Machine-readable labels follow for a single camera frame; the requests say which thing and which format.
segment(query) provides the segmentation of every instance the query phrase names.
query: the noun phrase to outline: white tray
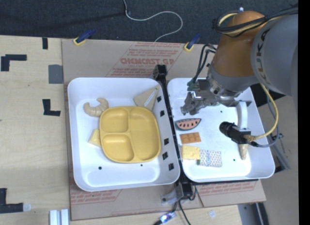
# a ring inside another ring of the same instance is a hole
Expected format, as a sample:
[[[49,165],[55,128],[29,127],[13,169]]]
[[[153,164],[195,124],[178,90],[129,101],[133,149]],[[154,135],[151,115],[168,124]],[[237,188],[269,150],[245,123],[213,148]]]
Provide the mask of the white tray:
[[[194,182],[214,182],[231,180],[263,179],[273,175],[274,161],[270,148],[248,147],[247,158],[242,160],[239,155],[238,145],[219,131],[219,125],[224,122],[238,123],[238,115],[235,107],[223,105],[203,108],[196,115],[183,115],[180,107],[184,105],[187,95],[187,82],[190,78],[176,78],[168,83],[168,93],[172,108],[173,120],[187,118],[201,118],[200,124],[189,131],[176,129],[178,145],[182,145],[180,134],[199,132],[201,142],[188,144],[205,150],[221,151],[222,167],[205,167],[197,165],[195,160],[183,160],[184,173]],[[257,107],[248,88],[239,95],[237,100],[252,101],[248,107],[248,128],[252,135],[264,133],[263,125],[259,117]],[[257,140],[259,144],[267,144],[267,139]]]
[[[161,138],[161,152],[157,158],[144,163],[116,163],[109,160],[100,147],[88,143],[93,129],[99,128],[99,118],[87,115],[83,110],[84,103],[96,106],[96,99],[103,97],[110,107],[135,105],[134,97],[157,85],[149,78],[77,78],[69,83],[73,172],[81,189],[124,189],[171,184],[178,180],[180,167],[161,88],[157,95],[161,100],[153,107]]]

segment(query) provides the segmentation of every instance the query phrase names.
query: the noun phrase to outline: black tape mark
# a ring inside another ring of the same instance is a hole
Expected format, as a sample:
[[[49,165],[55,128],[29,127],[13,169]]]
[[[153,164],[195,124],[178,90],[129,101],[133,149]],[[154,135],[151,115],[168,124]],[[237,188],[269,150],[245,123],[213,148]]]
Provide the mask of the black tape mark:
[[[48,41],[46,37],[42,38],[42,49],[48,49]]]
[[[1,71],[9,71],[10,69],[10,61],[7,60],[5,57],[1,57]]]
[[[24,204],[7,204],[6,203],[6,188],[0,188],[0,214],[23,212]]]
[[[51,111],[50,110],[50,99],[43,99],[43,108],[44,108],[44,113],[43,115],[47,116],[60,116],[60,111]]]
[[[27,60],[27,55],[5,55],[1,57],[1,71],[7,72],[10,70],[10,61],[11,60]]]
[[[62,84],[63,72],[61,65],[49,65],[48,66],[48,83],[49,84]]]

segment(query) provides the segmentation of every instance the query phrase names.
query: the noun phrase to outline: yellow cable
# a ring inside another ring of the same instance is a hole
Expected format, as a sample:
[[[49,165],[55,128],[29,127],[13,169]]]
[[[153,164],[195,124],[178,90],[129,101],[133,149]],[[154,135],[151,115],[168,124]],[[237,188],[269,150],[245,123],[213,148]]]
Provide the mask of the yellow cable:
[[[237,15],[238,13],[231,13],[231,14],[226,14],[225,16],[222,17],[222,19],[218,22],[219,25],[221,25],[223,23],[223,21],[225,21],[227,18]]]
[[[219,25],[221,25],[222,22],[223,22],[225,19],[227,19],[227,18],[229,18],[229,17],[231,17],[231,16],[233,16],[233,15],[237,15],[237,14],[228,14],[228,15],[226,15],[225,17],[223,17],[223,18],[220,20]],[[277,17],[271,18],[271,19],[269,19],[268,21],[272,21],[272,20],[277,19],[277,18],[280,18],[280,17],[282,17],[282,16],[277,16]],[[241,28],[239,28],[239,29],[235,29],[235,30],[232,30],[232,31],[229,31],[229,32],[223,32],[222,34],[230,35],[230,34],[240,33],[240,32],[243,32],[243,31],[245,31],[245,30],[250,30],[250,29],[252,29],[252,28],[255,28],[255,27],[258,26],[259,24],[260,24],[260,22],[257,22],[257,23],[255,23],[255,24],[250,24],[250,25],[247,25],[247,26],[243,26],[243,27],[241,27]]]
[[[276,128],[276,126],[278,124],[278,120],[279,120],[279,113],[278,113],[278,109],[277,109],[276,103],[274,102],[274,100],[271,97],[270,93],[268,92],[267,88],[263,84],[261,84],[261,87],[264,90],[264,92],[266,93],[268,99],[270,100],[270,102],[271,102],[271,104],[272,104],[272,106],[273,106],[273,108],[275,110],[275,123],[274,123],[274,125],[272,126],[272,128],[268,132],[266,132],[266,133],[264,133],[262,135],[245,135],[245,139],[248,142],[261,139],[261,138],[271,134],[274,131],[274,129]]]

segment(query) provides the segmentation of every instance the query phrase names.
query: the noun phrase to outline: gray carpet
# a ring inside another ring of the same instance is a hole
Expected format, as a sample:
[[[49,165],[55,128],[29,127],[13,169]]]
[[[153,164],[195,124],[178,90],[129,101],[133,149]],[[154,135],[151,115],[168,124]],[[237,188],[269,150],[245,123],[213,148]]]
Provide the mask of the gray carpet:
[[[0,0],[0,34],[76,37],[96,29],[94,39],[154,41],[176,30],[180,20],[163,14],[146,22],[124,15],[123,0]],[[217,44],[220,38],[212,20],[230,10],[243,7],[270,14],[291,7],[298,0],[126,0],[134,18],[146,18],[161,11],[173,11],[183,19],[183,28],[160,42],[185,43],[196,33],[200,43]]]

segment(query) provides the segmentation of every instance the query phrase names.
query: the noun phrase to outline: blue clamp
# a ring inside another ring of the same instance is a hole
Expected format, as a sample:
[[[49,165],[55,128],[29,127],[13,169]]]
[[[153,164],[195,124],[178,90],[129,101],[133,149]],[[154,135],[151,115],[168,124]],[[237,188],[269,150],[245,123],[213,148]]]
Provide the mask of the blue clamp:
[[[197,34],[193,37],[193,39],[192,39],[190,42],[188,42],[187,44],[185,44],[184,50],[185,50],[186,52],[191,51],[192,48],[193,48],[193,46],[194,46],[194,44],[198,43],[199,40],[200,40],[200,34],[197,33]]]
[[[84,32],[83,34],[81,34],[79,37],[75,38],[73,40],[73,43],[76,46],[80,46],[81,44],[83,44],[85,42],[85,39],[90,38],[91,36],[93,36],[95,34],[96,30],[87,30],[86,32]]]

